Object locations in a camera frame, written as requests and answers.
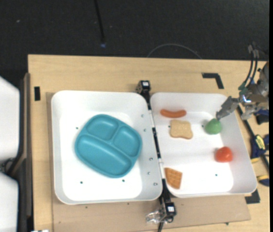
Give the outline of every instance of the blue plate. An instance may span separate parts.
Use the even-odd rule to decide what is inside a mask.
[[[75,142],[77,157],[95,171],[119,178],[130,172],[142,149],[138,132],[108,116],[92,117]]]

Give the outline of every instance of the sausage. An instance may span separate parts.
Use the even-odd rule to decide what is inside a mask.
[[[169,111],[167,109],[161,109],[160,110],[160,114],[164,117],[168,117],[168,118],[179,118],[179,117],[183,117],[187,114],[186,110],[182,109],[182,110],[178,110],[176,112],[173,111]]]

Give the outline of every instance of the red tomato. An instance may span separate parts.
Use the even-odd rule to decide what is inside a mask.
[[[233,155],[229,147],[222,147],[215,153],[215,160],[218,162],[229,162],[232,161]]]

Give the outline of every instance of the wooden table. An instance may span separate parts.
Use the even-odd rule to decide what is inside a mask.
[[[117,58],[117,57],[78,57],[78,56],[48,56],[29,55],[29,120],[30,139],[32,151],[32,184],[33,184],[33,217],[34,229],[50,231],[61,231],[66,224],[69,231],[80,229],[81,215],[76,215],[77,209],[73,213],[70,207],[63,218],[56,220],[55,215],[58,209],[65,213],[66,205],[56,203],[53,197],[51,182],[51,164],[49,156],[48,127],[47,127],[47,93],[55,93],[60,90],[88,90],[88,91],[119,91],[135,92],[136,85],[140,80],[150,80],[151,93],[155,92],[187,92],[187,93],[221,93],[226,96],[238,96],[238,86],[245,79],[250,62],[249,61],[222,61],[222,60],[195,60],[195,59],[160,59],[160,58]],[[217,73],[221,77],[224,89],[219,89],[214,78],[203,78],[203,73]],[[247,148],[250,150],[249,134],[237,114],[243,137]],[[255,134],[264,136],[269,133],[269,124],[258,125],[254,118],[248,120]],[[256,175],[267,174],[267,170],[259,161],[254,163]],[[219,214],[205,214],[204,217],[194,217],[188,214],[182,218],[176,216],[178,221],[186,219],[189,228],[172,228],[166,225],[165,229],[170,232],[213,232],[228,231],[242,232],[270,231],[270,195],[269,187],[258,184],[258,192],[261,198],[260,203],[246,205],[250,218],[241,217],[241,214],[232,214],[232,222],[228,226],[224,223],[223,216],[229,219],[224,209],[220,208]],[[239,205],[234,204],[235,209],[243,207],[242,195],[237,195],[234,201],[239,200]],[[177,202],[178,206],[184,206],[184,202]],[[101,217],[91,216],[86,223],[88,227],[84,231],[103,231],[99,229],[99,223],[95,222],[101,218],[101,228],[104,221],[112,220],[109,228],[113,231],[135,231],[143,228],[146,231],[155,231],[156,225],[140,225],[143,220],[131,220],[128,223],[120,222],[117,219],[125,219],[125,208],[122,204],[111,204],[115,207],[115,215],[109,210],[111,206],[100,204],[91,206],[92,213],[95,209],[103,209]]]

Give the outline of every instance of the toy tomato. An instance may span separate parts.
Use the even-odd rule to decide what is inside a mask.
[[[232,161],[233,155],[229,147],[222,147],[215,153],[215,160],[218,162],[229,162]]]

